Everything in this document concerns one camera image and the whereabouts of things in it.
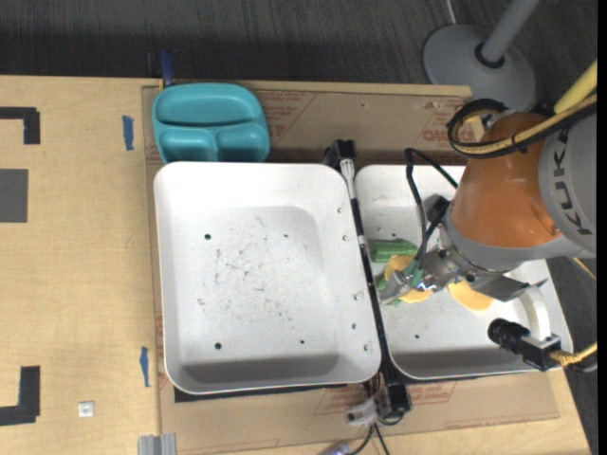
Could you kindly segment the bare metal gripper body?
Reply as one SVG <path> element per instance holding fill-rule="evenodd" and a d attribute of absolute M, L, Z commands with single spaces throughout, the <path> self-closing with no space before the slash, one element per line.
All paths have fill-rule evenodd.
<path fill-rule="evenodd" d="M 456 250 L 434 248 L 414 259 L 403 271 L 410 290 L 438 291 L 451 283 L 475 281 L 475 269 Z"/>

